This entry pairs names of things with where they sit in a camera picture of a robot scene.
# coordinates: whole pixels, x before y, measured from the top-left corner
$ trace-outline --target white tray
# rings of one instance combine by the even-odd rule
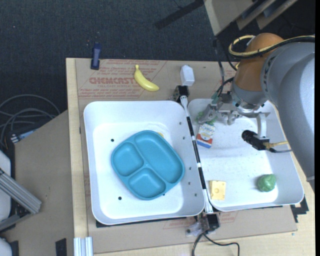
[[[194,99],[188,105],[195,134],[199,129],[197,115],[210,102],[211,99]],[[270,112],[266,118],[266,135],[270,142],[285,141],[273,105],[266,102],[258,111]],[[216,121],[214,126],[211,148],[198,145],[198,151],[207,188],[210,180],[226,182],[225,199],[210,200],[215,208],[227,212],[297,204],[303,199],[304,190],[290,153],[258,151],[242,139],[244,130],[257,133],[255,118],[241,117],[232,125]],[[286,150],[288,146],[276,149]],[[276,176],[276,186],[270,192],[257,189],[257,178],[264,174]]]
[[[84,110],[91,204],[105,225],[195,216],[205,200],[186,114],[174,101],[96,101]],[[131,135],[152,130],[163,134],[181,157],[185,174],[164,196],[135,197],[112,169],[111,154]]]

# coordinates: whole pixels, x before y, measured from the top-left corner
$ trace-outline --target yellow banana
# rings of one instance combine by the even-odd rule
[[[147,80],[139,69],[139,65],[135,65],[134,80],[145,90],[155,92],[159,90],[159,86]]]

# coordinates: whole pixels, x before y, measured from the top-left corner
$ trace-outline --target black floor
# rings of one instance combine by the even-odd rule
[[[238,36],[314,34],[315,2],[297,1],[263,30],[256,21],[242,31],[235,22],[230,24],[217,36],[221,43],[218,58],[227,60],[223,48]],[[94,42],[102,45],[102,59],[216,61],[214,38],[199,0],[3,0],[0,111],[15,114],[38,108],[55,112],[45,101],[33,97],[16,98],[1,106],[21,94],[45,97],[61,112],[66,110],[65,59],[90,58]],[[0,125],[8,118],[0,113]]]

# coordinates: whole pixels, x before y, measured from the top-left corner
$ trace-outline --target blue divided tray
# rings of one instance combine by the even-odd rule
[[[179,155],[152,130],[140,131],[120,143],[111,154],[111,165],[126,187],[142,200],[165,194],[185,174]]]

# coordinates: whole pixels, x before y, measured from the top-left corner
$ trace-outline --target green pepper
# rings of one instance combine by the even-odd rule
[[[269,192],[276,186],[276,176],[274,174],[265,174],[258,179],[257,186],[263,192]]]

